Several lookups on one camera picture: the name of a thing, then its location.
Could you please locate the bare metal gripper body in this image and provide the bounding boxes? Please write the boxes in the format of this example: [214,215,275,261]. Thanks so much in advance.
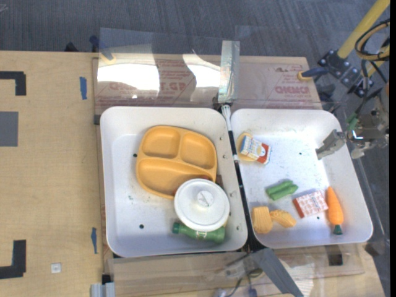
[348,110,390,145]

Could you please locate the white plastic tray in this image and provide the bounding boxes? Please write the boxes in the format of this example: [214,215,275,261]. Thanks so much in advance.
[99,106,249,258]
[230,108,374,249]

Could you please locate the orange carrot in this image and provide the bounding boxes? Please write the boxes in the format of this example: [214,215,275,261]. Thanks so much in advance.
[325,186,345,236]

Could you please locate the red and white packet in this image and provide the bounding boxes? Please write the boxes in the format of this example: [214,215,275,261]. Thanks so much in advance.
[292,190,329,218]

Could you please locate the green bean pods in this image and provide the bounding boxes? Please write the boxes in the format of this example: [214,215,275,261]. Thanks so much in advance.
[265,179,299,201]

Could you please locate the white red blue carton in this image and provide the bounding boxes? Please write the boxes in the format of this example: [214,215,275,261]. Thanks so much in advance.
[239,135,272,165]

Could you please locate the yellow corn piece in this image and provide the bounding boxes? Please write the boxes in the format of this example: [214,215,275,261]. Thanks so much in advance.
[269,209,297,228]
[251,205,274,235]

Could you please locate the brown cardboard board red print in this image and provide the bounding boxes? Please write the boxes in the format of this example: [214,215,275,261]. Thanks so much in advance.
[92,55,365,278]

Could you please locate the thin black and white rod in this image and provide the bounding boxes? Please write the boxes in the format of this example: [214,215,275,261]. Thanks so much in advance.
[221,103,252,251]

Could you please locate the white round lidded bowl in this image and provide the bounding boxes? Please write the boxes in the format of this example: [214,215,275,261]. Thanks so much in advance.
[173,178,231,232]

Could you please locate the green bottle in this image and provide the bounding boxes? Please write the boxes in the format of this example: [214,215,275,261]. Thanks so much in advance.
[171,222,226,244]

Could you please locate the orange divided plate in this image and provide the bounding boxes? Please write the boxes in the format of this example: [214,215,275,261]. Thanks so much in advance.
[135,124,218,200]

